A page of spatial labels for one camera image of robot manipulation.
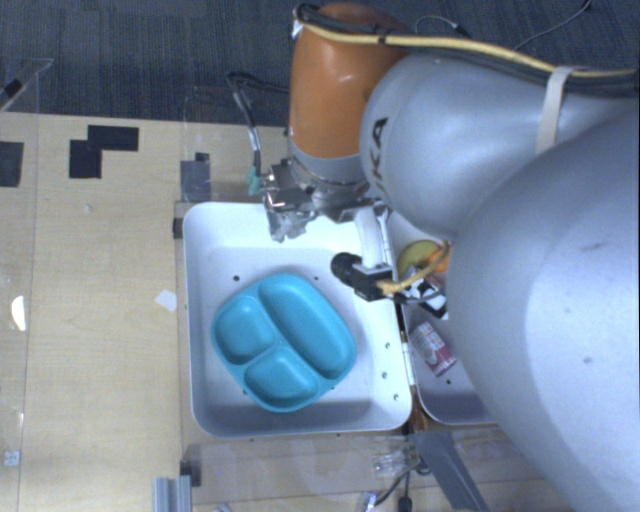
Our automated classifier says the orange toy carrot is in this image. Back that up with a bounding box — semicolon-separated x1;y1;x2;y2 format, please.
432;242;452;275

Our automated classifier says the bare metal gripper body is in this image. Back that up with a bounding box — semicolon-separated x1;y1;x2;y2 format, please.
262;158;385;224

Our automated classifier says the black cylinder on white bracket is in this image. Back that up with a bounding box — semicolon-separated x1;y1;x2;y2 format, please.
330;206;397;303

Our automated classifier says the white and black carton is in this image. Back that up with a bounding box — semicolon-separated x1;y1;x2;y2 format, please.
412;277;450;321

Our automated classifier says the white plastic tray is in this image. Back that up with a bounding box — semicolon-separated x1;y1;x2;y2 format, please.
387;209;501;428
181;201;414;440

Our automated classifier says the pale wood board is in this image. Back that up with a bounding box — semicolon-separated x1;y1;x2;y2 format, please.
0;110;571;512

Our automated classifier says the yellow round toy fruit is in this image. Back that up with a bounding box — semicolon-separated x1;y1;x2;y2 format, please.
397;239;442;272

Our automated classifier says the red and white packet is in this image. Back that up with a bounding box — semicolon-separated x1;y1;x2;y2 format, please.
409;320;458;379

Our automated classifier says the blue divided plate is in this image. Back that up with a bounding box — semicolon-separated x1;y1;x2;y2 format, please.
210;272;359;415

